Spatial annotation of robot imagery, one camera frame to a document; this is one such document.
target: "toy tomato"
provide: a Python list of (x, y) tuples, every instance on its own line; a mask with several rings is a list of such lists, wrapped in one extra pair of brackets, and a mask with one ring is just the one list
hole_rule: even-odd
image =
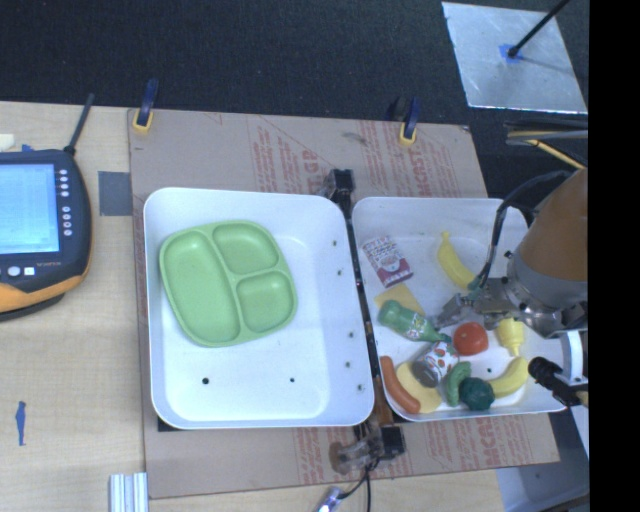
[(486, 329), (478, 322), (467, 322), (460, 325), (453, 333), (453, 347), (463, 356), (484, 352), (489, 348)]

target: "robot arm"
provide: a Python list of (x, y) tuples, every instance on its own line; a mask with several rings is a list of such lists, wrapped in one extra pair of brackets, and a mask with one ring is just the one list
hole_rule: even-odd
[(473, 310), (487, 329), (504, 318), (520, 320), (544, 338), (586, 329), (587, 169), (576, 171), (543, 201), (508, 257), (506, 276), (488, 278), (488, 262), (479, 287), (466, 297), (454, 296), (434, 320), (436, 327), (456, 323)]

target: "silver bracket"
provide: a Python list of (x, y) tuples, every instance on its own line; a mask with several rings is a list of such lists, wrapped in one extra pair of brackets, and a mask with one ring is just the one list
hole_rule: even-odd
[(109, 512), (148, 512), (147, 474), (109, 477)]
[(583, 347), (580, 331), (572, 330), (560, 335), (562, 344), (562, 373), (557, 374), (558, 380), (568, 386), (587, 384), (589, 379), (583, 375)]

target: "toy hot dog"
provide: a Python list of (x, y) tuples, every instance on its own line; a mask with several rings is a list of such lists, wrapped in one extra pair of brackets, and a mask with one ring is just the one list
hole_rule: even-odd
[(420, 402), (400, 384), (393, 361), (389, 356), (380, 357), (380, 368), (384, 386), (389, 395), (409, 414), (418, 414), (420, 412)]

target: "green divided plate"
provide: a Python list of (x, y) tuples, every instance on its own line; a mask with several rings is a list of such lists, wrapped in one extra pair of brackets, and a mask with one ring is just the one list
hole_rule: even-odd
[(275, 332), (298, 305), (282, 251), (255, 222), (215, 222), (174, 233), (160, 248), (160, 272), (182, 329), (209, 347)]

